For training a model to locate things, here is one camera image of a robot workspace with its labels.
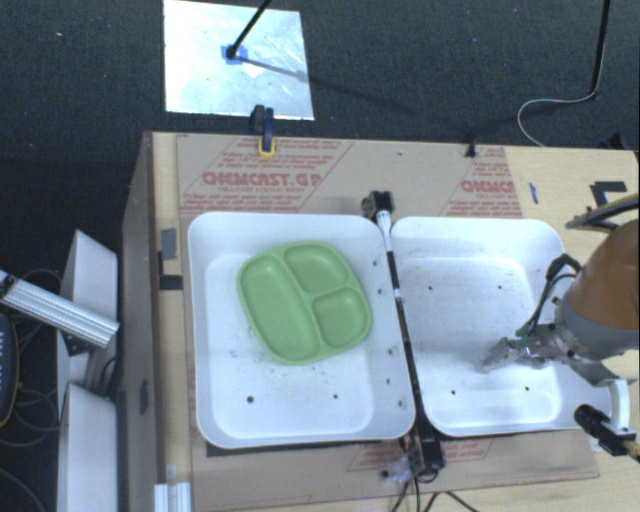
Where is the white plastic tray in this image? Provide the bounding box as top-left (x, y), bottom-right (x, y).
top-left (389, 215), bottom-right (614, 439)
top-left (186, 210), bottom-right (418, 450)

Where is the black cylinder on white bracket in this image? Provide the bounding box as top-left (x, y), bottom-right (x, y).
top-left (573, 378), bottom-right (639, 458)

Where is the thin black and white rod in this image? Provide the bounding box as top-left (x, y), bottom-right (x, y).
top-left (377, 210), bottom-right (434, 443)

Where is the green divided plate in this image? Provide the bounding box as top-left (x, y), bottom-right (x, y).
top-left (236, 239), bottom-right (374, 365)

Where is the brown cardboard board red print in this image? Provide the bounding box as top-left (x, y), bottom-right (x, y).
top-left (174, 133), bottom-right (601, 501)

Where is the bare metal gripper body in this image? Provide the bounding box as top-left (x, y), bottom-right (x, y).
top-left (517, 323), bottom-right (592, 372)

